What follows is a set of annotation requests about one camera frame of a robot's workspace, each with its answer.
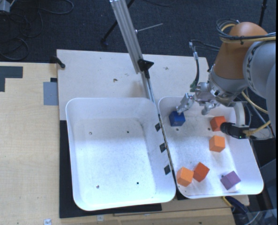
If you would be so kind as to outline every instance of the blue cube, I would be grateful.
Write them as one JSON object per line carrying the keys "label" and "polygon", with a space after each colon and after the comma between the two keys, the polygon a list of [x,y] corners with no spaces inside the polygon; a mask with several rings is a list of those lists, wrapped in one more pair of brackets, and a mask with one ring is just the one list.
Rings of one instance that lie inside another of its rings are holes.
{"label": "blue cube", "polygon": [[172,127],[179,127],[186,121],[184,113],[178,114],[177,111],[170,113],[169,120]]}

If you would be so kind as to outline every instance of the block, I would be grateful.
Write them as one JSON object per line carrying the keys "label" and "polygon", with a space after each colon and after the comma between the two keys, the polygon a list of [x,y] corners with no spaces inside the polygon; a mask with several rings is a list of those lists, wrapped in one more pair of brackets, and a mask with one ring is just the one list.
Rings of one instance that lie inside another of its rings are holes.
{"label": "block", "polygon": [[212,127],[212,130],[214,132],[220,131],[220,125],[221,123],[226,122],[226,119],[224,116],[217,116],[217,117],[213,117],[210,120],[210,126]]}
{"label": "block", "polygon": [[173,111],[172,113],[170,113],[169,120],[172,127],[179,127],[186,121],[184,113],[182,112],[179,115],[177,111]]}
{"label": "block", "polygon": [[241,179],[238,177],[235,171],[228,173],[227,175],[223,176],[220,181],[224,185],[224,187],[229,190],[237,183],[241,182]]}
{"label": "block", "polygon": [[176,174],[177,183],[187,187],[192,182],[193,174],[192,170],[182,167]]}
{"label": "block", "polygon": [[221,152],[225,148],[225,138],[214,135],[209,140],[210,151]]}
{"label": "block", "polygon": [[203,179],[205,179],[210,169],[203,163],[199,162],[193,171],[193,178],[198,182],[201,182]]}

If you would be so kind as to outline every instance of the wooden surface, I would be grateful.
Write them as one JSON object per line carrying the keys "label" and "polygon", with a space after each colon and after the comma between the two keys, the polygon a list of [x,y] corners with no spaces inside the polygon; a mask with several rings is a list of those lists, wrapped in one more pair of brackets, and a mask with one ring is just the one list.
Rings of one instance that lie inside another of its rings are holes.
{"label": "wooden surface", "polygon": [[[221,197],[173,200],[150,214],[60,219],[59,106],[44,105],[43,97],[43,82],[57,77],[56,64],[0,66],[23,66],[23,78],[6,78],[0,92],[0,225],[43,225],[45,219],[52,225],[235,224]],[[248,196],[237,199],[249,203]]]}

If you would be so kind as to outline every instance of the red-orange block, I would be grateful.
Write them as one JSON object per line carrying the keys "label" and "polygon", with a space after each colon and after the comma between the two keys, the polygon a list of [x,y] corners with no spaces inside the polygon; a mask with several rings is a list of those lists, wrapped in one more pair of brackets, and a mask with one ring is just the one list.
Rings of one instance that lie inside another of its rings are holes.
{"label": "red-orange block", "polygon": [[226,119],[224,116],[218,116],[218,117],[213,117],[210,120],[210,126],[212,127],[212,130],[214,132],[220,131],[220,125],[221,123],[226,122]]}
{"label": "red-orange block", "polygon": [[182,167],[176,174],[177,183],[184,187],[188,186],[192,182],[193,174],[192,170]]}
{"label": "red-orange block", "polygon": [[214,135],[210,141],[210,150],[214,152],[221,152],[225,148],[225,138]]}
{"label": "red-orange block", "polygon": [[210,169],[206,165],[199,162],[197,166],[194,168],[193,178],[198,182],[201,182],[203,179],[205,179],[209,171]]}

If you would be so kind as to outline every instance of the white tray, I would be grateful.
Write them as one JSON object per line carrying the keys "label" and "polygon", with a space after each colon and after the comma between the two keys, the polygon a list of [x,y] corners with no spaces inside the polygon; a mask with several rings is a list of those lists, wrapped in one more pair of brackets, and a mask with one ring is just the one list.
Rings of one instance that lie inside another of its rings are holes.
{"label": "white tray", "polygon": [[[263,179],[249,140],[236,139],[221,131],[213,132],[210,128],[210,120],[215,116],[225,116],[227,122],[235,123],[234,109],[221,105],[203,116],[203,107],[195,102],[184,112],[185,123],[181,127],[172,127],[169,114],[180,105],[181,99],[164,97],[158,103],[175,174],[183,166],[193,170],[198,162],[205,164],[210,171],[201,182],[193,179],[187,187],[178,184],[178,190],[191,199],[261,193]],[[225,137],[225,149],[220,153],[209,150],[209,139],[213,135]],[[241,182],[226,190],[220,179],[231,171],[237,173]]]}
{"label": "white tray", "polygon": [[156,106],[146,98],[74,98],[66,106],[73,198],[83,210],[164,203],[176,186]]}

